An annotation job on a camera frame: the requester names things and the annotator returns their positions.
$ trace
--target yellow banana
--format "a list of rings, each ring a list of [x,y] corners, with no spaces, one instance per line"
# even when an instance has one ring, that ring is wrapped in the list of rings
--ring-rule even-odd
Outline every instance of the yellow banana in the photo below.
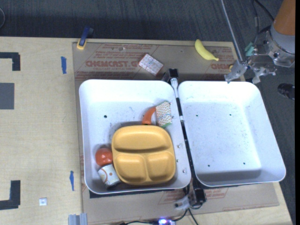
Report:
[[[206,48],[203,46],[202,42],[199,39],[195,41],[195,49],[204,59],[219,61],[219,58],[216,58],[210,51],[206,50]]]

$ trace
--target metal bracket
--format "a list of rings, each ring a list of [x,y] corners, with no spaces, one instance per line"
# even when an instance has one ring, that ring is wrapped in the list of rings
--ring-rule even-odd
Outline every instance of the metal bracket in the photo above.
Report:
[[[68,218],[68,225],[88,225],[88,216],[86,213],[80,215],[70,214]]]
[[[265,68],[265,67],[253,67],[252,68],[253,72],[255,73],[255,77],[252,79],[252,83],[253,84],[257,84],[257,83],[260,83],[260,76],[266,76],[266,75],[269,75],[269,74],[272,74],[273,76],[276,75],[276,69],[268,69],[268,68]]]
[[[176,210],[182,210],[182,211],[187,210],[190,207],[188,195],[186,195],[183,198],[177,200],[174,203],[174,205],[175,205]]]
[[[225,81],[231,82],[232,80],[238,79],[247,71],[247,63],[236,60],[233,67],[230,69],[231,72],[225,75]]]
[[[178,71],[176,68],[170,68],[166,71],[161,80],[166,83],[171,83],[170,80],[172,78],[178,78]]]

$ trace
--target black tape marking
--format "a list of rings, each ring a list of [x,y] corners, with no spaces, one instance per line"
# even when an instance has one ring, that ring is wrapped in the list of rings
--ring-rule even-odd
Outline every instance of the black tape marking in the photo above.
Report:
[[[0,109],[15,108],[15,84],[0,82]]]
[[[15,209],[21,204],[21,181],[10,181],[9,200],[0,201],[0,210]]]
[[[0,59],[1,58],[11,58],[13,61],[13,71],[20,71],[20,54],[17,52],[0,52]]]

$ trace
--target blue light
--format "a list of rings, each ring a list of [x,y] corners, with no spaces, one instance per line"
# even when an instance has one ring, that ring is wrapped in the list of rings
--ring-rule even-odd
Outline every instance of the blue light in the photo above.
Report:
[[[158,221],[159,224],[166,224],[167,222],[168,222],[168,221],[165,220],[165,219],[160,219],[160,220]]]
[[[159,224],[159,225],[169,225],[169,224],[171,224],[171,222],[172,222],[172,220],[160,219],[160,220],[158,221],[158,224]]]

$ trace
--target yellow divided plate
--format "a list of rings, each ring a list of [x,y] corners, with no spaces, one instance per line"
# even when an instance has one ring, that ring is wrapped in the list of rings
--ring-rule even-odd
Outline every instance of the yellow divided plate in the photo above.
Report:
[[[112,137],[114,168],[131,185],[167,182],[175,174],[175,155],[169,134],[161,127],[122,127]]]

